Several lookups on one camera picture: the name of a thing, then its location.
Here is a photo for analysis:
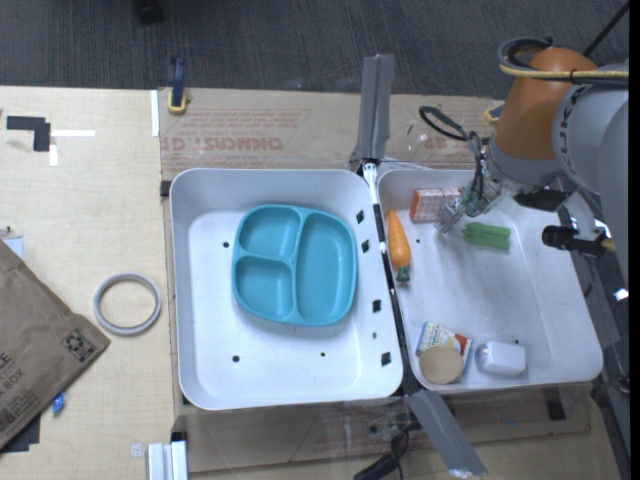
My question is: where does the white plastic tray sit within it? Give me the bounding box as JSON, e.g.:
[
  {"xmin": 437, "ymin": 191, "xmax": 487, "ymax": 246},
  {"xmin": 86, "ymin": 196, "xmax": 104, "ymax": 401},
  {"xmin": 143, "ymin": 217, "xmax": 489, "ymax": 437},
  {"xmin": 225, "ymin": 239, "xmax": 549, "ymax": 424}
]
[
  {"xmin": 168, "ymin": 167, "xmax": 404, "ymax": 412},
  {"xmin": 375, "ymin": 167, "xmax": 605, "ymax": 394}
]

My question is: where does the black caster wheel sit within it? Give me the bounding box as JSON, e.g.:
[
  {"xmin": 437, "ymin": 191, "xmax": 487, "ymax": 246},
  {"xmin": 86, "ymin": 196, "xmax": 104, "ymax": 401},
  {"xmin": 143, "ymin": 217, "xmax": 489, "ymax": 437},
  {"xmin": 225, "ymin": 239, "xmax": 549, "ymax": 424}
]
[{"xmin": 133, "ymin": 0, "xmax": 164, "ymax": 25}]

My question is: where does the blue divided plate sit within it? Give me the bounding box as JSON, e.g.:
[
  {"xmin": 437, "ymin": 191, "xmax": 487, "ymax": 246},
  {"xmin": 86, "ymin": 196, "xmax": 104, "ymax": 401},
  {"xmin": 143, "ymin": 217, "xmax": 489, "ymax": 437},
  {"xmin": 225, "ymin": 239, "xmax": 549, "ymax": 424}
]
[{"xmin": 231, "ymin": 203, "xmax": 358, "ymax": 327}]

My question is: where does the black cylinder on white bracket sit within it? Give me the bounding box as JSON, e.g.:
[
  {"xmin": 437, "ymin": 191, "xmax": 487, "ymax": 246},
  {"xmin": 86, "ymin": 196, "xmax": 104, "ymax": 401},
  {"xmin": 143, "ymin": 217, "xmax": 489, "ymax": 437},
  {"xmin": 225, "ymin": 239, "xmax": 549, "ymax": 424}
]
[{"xmin": 541, "ymin": 192, "xmax": 614, "ymax": 259}]

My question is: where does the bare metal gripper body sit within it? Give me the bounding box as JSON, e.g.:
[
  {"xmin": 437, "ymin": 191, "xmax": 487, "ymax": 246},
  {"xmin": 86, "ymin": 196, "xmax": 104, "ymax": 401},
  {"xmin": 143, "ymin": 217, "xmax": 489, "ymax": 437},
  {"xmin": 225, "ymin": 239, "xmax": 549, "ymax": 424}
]
[{"xmin": 461, "ymin": 169, "xmax": 517, "ymax": 218}]

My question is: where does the green toy vegetable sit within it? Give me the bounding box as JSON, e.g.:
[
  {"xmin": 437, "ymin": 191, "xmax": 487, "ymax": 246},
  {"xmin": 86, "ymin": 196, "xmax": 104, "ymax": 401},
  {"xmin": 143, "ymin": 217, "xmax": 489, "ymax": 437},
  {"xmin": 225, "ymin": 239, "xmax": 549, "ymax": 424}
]
[{"xmin": 460, "ymin": 221, "xmax": 512, "ymax": 251}]

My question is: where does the tan round biscuit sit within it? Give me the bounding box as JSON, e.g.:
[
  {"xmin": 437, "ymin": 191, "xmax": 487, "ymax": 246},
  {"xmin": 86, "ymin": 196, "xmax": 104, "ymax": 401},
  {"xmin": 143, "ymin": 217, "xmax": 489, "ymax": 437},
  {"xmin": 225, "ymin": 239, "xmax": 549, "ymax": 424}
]
[{"xmin": 418, "ymin": 344, "xmax": 465, "ymax": 386}]

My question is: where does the orange carrot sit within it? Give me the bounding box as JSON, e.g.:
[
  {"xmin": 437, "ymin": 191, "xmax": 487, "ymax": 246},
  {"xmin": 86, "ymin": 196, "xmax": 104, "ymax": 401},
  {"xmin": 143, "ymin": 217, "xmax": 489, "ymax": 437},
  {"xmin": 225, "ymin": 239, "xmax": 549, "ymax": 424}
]
[{"xmin": 385, "ymin": 208, "xmax": 413, "ymax": 283}]

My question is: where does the brown paper bag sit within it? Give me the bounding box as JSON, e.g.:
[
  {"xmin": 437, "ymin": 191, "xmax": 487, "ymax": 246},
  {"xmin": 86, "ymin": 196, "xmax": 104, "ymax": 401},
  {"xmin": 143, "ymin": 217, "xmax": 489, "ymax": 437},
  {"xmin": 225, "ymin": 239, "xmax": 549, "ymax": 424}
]
[{"xmin": 0, "ymin": 237, "xmax": 111, "ymax": 452}]

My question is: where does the brown cardboard board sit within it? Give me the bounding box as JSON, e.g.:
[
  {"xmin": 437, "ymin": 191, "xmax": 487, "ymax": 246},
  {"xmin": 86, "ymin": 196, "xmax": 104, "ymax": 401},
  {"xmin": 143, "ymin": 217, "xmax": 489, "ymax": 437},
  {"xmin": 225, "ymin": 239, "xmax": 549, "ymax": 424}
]
[{"xmin": 158, "ymin": 86, "xmax": 606, "ymax": 474}]

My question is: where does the white tape roll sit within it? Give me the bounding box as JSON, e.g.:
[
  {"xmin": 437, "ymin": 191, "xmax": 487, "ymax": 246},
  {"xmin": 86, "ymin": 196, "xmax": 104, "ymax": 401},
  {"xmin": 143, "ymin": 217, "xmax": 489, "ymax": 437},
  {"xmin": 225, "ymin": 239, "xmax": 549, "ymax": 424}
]
[{"xmin": 93, "ymin": 272, "xmax": 163, "ymax": 337}]

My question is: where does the white plastic bottle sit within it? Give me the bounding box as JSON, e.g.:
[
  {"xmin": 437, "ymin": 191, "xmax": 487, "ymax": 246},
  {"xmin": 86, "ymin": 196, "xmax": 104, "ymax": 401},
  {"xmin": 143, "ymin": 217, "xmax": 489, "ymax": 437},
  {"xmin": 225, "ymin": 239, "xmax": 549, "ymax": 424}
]
[{"xmin": 474, "ymin": 340, "xmax": 528, "ymax": 377}]

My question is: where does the white and orange packet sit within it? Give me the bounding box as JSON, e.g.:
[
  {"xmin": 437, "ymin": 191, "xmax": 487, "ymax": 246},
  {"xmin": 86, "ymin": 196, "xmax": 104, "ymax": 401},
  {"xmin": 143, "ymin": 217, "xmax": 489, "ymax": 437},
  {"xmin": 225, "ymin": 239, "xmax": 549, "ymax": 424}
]
[{"xmin": 415, "ymin": 321, "xmax": 473, "ymax": 370}]

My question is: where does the orange and white carton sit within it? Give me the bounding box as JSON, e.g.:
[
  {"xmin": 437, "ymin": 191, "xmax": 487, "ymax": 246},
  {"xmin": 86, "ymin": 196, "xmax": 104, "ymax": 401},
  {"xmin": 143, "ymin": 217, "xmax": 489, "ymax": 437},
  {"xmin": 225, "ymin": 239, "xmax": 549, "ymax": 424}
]
[{"xmin": 409, "ymin": 187, "xmax": 462, "ymax": 224}]

